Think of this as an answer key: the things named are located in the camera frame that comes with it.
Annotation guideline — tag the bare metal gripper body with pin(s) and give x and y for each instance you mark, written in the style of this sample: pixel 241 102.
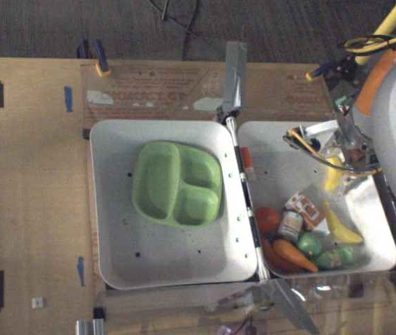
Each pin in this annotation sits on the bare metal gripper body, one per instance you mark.
pixel 353 141

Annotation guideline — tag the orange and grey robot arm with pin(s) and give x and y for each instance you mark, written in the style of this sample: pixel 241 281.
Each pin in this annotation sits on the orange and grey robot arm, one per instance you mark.
pixel 389 117

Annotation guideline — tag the yellow banana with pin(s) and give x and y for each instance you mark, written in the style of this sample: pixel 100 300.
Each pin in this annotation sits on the yellow banana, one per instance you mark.
pixel 332 178
pixel 341 229

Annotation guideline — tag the white plastic tray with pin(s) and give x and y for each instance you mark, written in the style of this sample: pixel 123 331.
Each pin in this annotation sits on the white plastic tray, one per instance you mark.
pixel 169 257
pixel 281 166

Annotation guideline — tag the orange and white carton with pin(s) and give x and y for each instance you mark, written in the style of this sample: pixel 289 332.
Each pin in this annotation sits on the orange and white carton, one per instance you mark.
pixel 306 209

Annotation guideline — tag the small white labelled can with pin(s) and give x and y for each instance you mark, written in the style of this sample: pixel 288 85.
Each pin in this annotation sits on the small white labelled can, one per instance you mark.
pixel 290 225

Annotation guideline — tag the orange and white tube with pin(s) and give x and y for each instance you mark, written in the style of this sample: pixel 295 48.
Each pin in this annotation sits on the orange and white tube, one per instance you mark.
pixel 247 161

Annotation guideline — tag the green lime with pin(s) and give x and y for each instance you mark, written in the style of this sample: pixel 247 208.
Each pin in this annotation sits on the green lime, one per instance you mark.
pixel 309 244

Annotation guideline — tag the thin black and white rod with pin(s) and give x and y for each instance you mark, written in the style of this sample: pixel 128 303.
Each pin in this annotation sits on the thin black and white rod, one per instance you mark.
pixel 239 162

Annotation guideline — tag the red tomato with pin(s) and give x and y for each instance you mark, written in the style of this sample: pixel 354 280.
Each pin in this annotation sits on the red tomato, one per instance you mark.
pixel 267 219

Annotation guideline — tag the green bottle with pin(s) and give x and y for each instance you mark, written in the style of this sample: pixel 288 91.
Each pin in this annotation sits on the green bottle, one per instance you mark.
pixel 335 258

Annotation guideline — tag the orange carrot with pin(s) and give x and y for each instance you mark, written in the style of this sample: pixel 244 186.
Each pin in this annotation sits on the orange carrot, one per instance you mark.
pixel 293 253

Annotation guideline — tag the red sausage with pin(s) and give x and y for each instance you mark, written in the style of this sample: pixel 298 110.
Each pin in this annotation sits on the red sausage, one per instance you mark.
pixel 274 258

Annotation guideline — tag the green divided plate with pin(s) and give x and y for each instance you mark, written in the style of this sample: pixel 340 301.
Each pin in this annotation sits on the green divided plate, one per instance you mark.
pixel 159 183

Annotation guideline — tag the brown cardboard board, red print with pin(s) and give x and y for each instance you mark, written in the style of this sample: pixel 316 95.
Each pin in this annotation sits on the brown cardboard board, red print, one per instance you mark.
pixel 155 89

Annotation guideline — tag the small white square piece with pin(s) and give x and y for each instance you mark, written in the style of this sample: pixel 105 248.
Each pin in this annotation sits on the small white square piece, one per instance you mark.
pixel 37 303

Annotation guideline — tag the black cylinder on white bracket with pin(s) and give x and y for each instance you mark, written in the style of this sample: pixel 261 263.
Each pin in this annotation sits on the black cylinder on white bracket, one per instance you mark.
pixel 318 128

